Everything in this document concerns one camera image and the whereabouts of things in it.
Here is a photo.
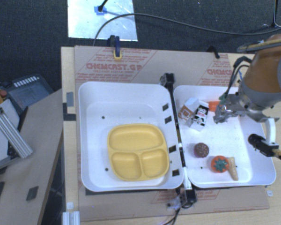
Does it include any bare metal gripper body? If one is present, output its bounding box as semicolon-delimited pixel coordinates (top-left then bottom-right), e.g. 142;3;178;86
224;93;281;124

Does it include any black and white cow carton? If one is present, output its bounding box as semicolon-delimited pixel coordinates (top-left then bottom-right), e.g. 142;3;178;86
188;100;210;132

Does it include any white plastic tray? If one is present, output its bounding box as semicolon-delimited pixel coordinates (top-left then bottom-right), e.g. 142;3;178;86
173;85;277;189
78;81;185;193

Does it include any brown and white carton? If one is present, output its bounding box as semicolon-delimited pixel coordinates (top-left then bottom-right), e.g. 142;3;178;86
177;97;200;124

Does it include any thin black and white rod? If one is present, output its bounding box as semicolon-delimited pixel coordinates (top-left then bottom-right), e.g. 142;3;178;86
168;82;192;191

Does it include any orange tomato with green top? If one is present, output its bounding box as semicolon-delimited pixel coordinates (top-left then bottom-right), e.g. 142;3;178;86
210;155;230;174

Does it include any beige cone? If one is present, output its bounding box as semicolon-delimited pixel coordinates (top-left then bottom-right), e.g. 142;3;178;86
227;156;239;181

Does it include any yellow divided plate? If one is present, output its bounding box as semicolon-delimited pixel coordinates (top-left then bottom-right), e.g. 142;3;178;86
106;123;170;182

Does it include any brown cardboard board red print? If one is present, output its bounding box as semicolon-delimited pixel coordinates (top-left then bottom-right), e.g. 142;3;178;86
74;45;270;222

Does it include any black cylinder on white bracket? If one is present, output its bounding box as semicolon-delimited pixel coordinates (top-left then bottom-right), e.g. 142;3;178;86
248;117;280;158

